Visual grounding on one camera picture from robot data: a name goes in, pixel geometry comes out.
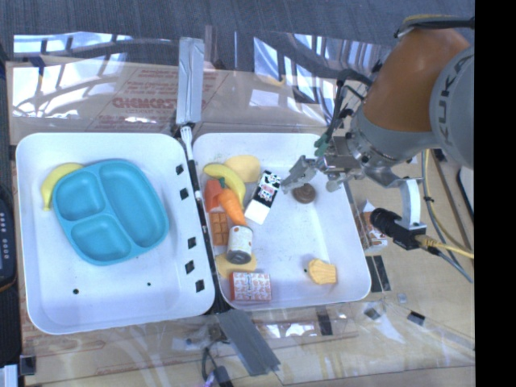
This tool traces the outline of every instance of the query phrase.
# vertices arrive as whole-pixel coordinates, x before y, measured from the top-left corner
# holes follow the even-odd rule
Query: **small box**
[[[237,273],[230,275],[231,300],[271,301],[270,276],[266,273]]]
[[[375,209],[375,206],[370,201],[366,201],[362,210],[355,216],[360,241],[366,252],[380,250],[389,244],[387,235],[378,231],[378,229],[371,224],[371,213]]]
[[[251,201],[243,213],[244,216],[263,225],[280,189],[280,185],[281,178],[278,175],[270,171],[264,171],[256,189],[252,193]]]

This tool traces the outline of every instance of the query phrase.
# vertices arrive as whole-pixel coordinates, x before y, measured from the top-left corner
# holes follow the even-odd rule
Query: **white tray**
[[[200,185],[204,189],[208,179],[202,171],[206,164],[223,163],[243,154],[256,156],[262,171],[269,169],[285,179],[300,155],[314,157],[317,139],[316,135],[299,133],[202,135],[193,144]],[[326,181],[318,173],[310,182],[317,191],[314,202],[301,204],[292,193],[280,191],[263,225],[249,221],[256,269],[270,274],[273,299],[232,301],[229,280],[219,274],[223,296],[231,306],[240,310],[316,306],[358,301],[368,295],[371,277],[346,192],[344,188],[327,192]],[[253,185],[248,185],[247,200],[252,189]],[[214,247],[214,254],[225,250],[226,247]],[[337,284],[317,285],[310,279],[304,269],[313,258],[336,265]]]
[[[116,158],[145,173],[164,203],[170,231],[143,255],[97,266],[73,250],[53,210],[43,211],[40,185],[59,164]],[[206,245],[185,153],[175,139],[160,134],[38,133],[19,143],[16,167],[27,310],[40,330],[67,334],[158,322],[204,314],[211,307],[214,283]],[[189,194],[185,199],[182,189]],[[190,262],[194,268],[187,273]]]

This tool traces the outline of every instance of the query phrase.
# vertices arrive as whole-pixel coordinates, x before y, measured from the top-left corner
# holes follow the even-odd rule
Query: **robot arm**
[[[301,156],[282,182],[283,191],[303,186],[317,172],[328,177],[330,192],[351,178],[362,177],[385,188],[399,188],[403,216],[386,211],[376,214],[375,219],[381,223],[384,217],[389,218],[406,232],[397,243],[406,249],[418,248],[414,236],[425,230],[419,222],[417,183],[421,180],[401,179],[392,167],[425,149],[442,148],[458,163],[473,169],[474,47],[453,27],[474,28],[474,18],[408,18],[395,34],[400,40],[374,81],[342,71],[334,117],[315,144],[316,158]],[[334,135],[349,115],[340,110],[341,88],[347,79],[361,81],[368,92],[352,114],[349,129],[344,135]]]

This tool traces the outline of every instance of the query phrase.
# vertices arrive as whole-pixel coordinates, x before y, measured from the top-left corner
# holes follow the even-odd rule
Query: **cable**
[[[428,209],[428,214],[430,215],[430,219],[431,219],[431,222],[432,224],[434,225],[434,228],[435,230],[437,231],[437,234],[439,235],[439,238],[441,239],[441,241],[443,243],[446,243],[446,240],[443,236],[443,232],[441,231],[441,226],[442,224],[439,222],[439,220],[437,219],[437,216],[436,216],[436,213],[435,213],[435,209],[434,209],[434,206],[432,204],[433,200],[430,198],[430,188],[428,187],[428,177],[427,177],[427,166],[428,166],[428,150],[425,149],[423,152],[422,152],[422,162],[421,162],[421,166],[422,166],[422,180],[423,180],[423,190],[424,190],[424,194],[425,194],[425,201],[427,203],[427,209]],[[462,245],[457,245],[458,247],[460,247],[460,249],[464,249],[464,246]],[[434,255],[437,255],[437,256],[440,256],[441,258],[443,258],[445,261],[447,261],[451,266],[453,266],[454,268],[456,268],[462,275],[464,275],[464,277],[471,283],[473,283],[473,279],[466,273],[466,271],[464,270],[464,268],[462,267],[462,265],[460,265],[459,261],[455,258],[455,256],[453,255],[453,252],[450,251],[448,249],[448,253],[450,254],[450,256],[445,256],[441,251],[439,251],[437,248],[433,248],[435,249],[435,253]]]
[[[445,256],[438,248],[436,247],[428,247],[428,248],[424,248],[425,251],[427,251],[428,253],[432,254],[432,255],[435,255],[435,256],[439,256],[441,258],[443,258],[445,261],[447,261],[452,267],[456,268],[457,271],[459,271],[462,275],[464,275],[464,277],[471,283],[473,283],[473,280],[471,279],[471,277],[468,275],[468,273],[466,273],[466,271],[464,271],[464,269],[460,266],[460,264],[457,264],[454,260],[452,260],[452,258],[450,258],[449,256]]]
[[[434,247],[434,248],[447,249],[448,251],[456,252],[456,253],[461,254],[462,256],[466,256],[470,259],[475,258],[475,256],[471,252],[466,252],[460,248],[456,248],[451,245],[447,245],[445,243],[440,243],[439,241],[436,241],[435,239],[431,238],[428,235],[416,235],[414,237],[414,239],[417,240],[422,247]]]
[[[425,193],[425,201],[427,202],[427,207],[430,212],[432,223],[434,224],[434,227],[437,230],[438,234],[439,234],[439,231],[442,231],[453,244],[455,244],[458,248],[466,251],[466,250],[468,250],[468,248],[466,248],[464,245],[462,245],[456,239],[453,238],[453,236],[446,230],[443,223],[441,223],[439,221],[437,214],[435,213],[433,199],[431,198],[430,187],[428,186],[428,179],[427,179],[428,160],[429,160],[428,149],[426,149],[422,152],[422,160],[423,160],[422,178],[423,178],[423,188],[424,188],[424,193]],[[444,242],[444,243],[446,242],[444,237],[442,237],[440,234],[439,234],[439,238],[441,239],[442,242]]]
[[[231,383],[231,379],[229,377],[229,374],[227,373],[226,368],[223,365],[217,365],[217,363],[215,363],[215,360],[213,359],[213,356],[210,354],[211,346],[217,343],[218,341],[222,343],[229,343],[227,341],[224,341],[224,338],[220,338],[216,339],[215,341],[210,343],[208,347],[204,348],[204,351],[202,352],[201,366],[202,378],[205,381],[205,386],[212,385],[213,381],[216,380],[220,387],[233,387],[233,384]],[[206,372],[206,362],[208,361],[208,358],[210,359],[211,364],[214,367],[210,374]]]
[[[467,27],[475,30],[475,16],[456,17],[450,15],[415,15],[403,20],[402,25],[394,33],[394,38],[402,37],[415,27],[422,29],[449,29]]]
[[[372,79],[369,77],[366,77],[365,75],[356,72],[352,69],[344,69],[342,70],[339,75],[337,76],[337,92],[335,94],[335,102],[334,102],[334,108],[333,108],[333,115],[331,116],[330,125],[328,126],[328,129],[326,130],[325,134],[327,136],[327,139],[330,139],[333,136],[333,132],[336,129],[337,122],[339,121],[340,116],[340,109],[342,107],[342,102],[344,100],[344,97],[342,96],[342,89],[344,86],[344,83],[346,80],[351,79],[354,81],[359,81],[360,83],[363,83],[367,87],[370,87],[372,85]],[[346,89],[351,90],[353,94],[355,94],[360,100],[364,100],[360,94],[358,94],[351,86],[346,85]]]

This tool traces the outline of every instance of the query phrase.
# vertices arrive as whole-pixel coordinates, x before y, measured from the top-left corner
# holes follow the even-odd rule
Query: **brown cookie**
[[[315,199],[315,189],[310,184],[304,184],[292,189],[293,197],[300,203],[310,203]]]

